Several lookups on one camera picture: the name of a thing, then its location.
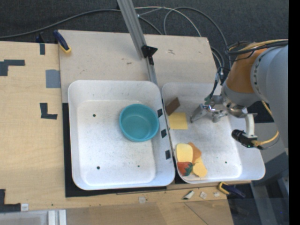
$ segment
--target white tray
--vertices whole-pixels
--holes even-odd
[[[72,177],[84,190],[159,187],[175,176],[161,93],[149,81],[78,80],[68,88]],[[119,114],[140,103],[161,110],[154,138],[131,142]]]
[[[203,178],[194,174],[180,174],[181,178],[187,183],[261,179],[265,174],[265,166],[260,151],[256,148],[245,148],[231,136],[234,129],[246,129],[244,119],[228,115],[213,123],[211,114],[206,114],[194,123],[190,122],[193,111],[200,103],[204,104],[204,99],[212,88],[212,83],[178,82],[167,83],[162,88],[164,104],[168,105],[178,97],[180,107],[175,112],[186,113],[187,118],[187,130],[169,130],[176,161],[176,145],[193,142],[202,152],[202,160],[208,170]],[[220,94],[220,86],[215,94]]]

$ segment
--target black mat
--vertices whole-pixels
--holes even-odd
[[[62,104],[62,114],[63,114],[63,133],[64,133],[65,196],[66,197],[94,196],[94,195],[138,192],[138,191],[147,192],[153,190],[166,189],[166,187],[136,187],[136,188],[86,191],[76,186],[76,184],[72,179],[69,107],[67,103]]]

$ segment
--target blue plastic bowl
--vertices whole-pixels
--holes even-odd
[[[132,104],[125,107],[119,117],[124,136],[133,142],[144,142],[153,138],[159,129],[157,114],[148,106]]]

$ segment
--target wooden table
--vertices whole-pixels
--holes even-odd
[[[155,41],[152,35],[146,38]],[[166,39],[170,43],[170,37],[166,36]],[[184,39],[190,40],[191,45],[200,43],[199,54],[210,51],[206,38]],[[163,56],[173,56],[173,51],[163,51],[156,61],[160,63],[164,61]],[[62,72],[60,56],[65,55],[61,55],[56,44],[45,44],[45,54],[41,54],[38,43],[0,42],[0,62],[25,61],[25,66],[8,66],[7,76],[0,76],[0,189],[6,189],[5,204],[26,203],[30,210],[73,209],[67,213],[72,214],[69,220],[84,209],[90,209],[89,213],[93,214],[100,206],[102,215],[112,215],[112,210],[127,216],[130,212],[140,211],[153,218],[161,214],[164,223],[159,224],[187,224],[187,221],[205,224],[197,213],[206,211],[206,215],[203,214],[206,223],[220,220],[222,224],[233,224],[226,195],[218,191],[216,184],[173,183],[167,189],[147,193],[65,197],[62,90],[46,87],[45,77],[46,70]],[[208,67],[199,77],[202,82],[211,82],[215,73],[212,55],[207,55],[205,61],[198,60],[197,56],[186,56],[190,58],[191,66],[198,62],[200,67],[204,64]],[[163,77],[166,76],[157,76],[160,85]],[[57,119],[42,119],[40,103],[47,103],[48,113],[57,114]],[[182,200],[191,190],[195,192],[194,196]],[[205,199],[200,197],[201,192],[207,194]],[[144,204],[140,204],[141,198],[144,198]]]

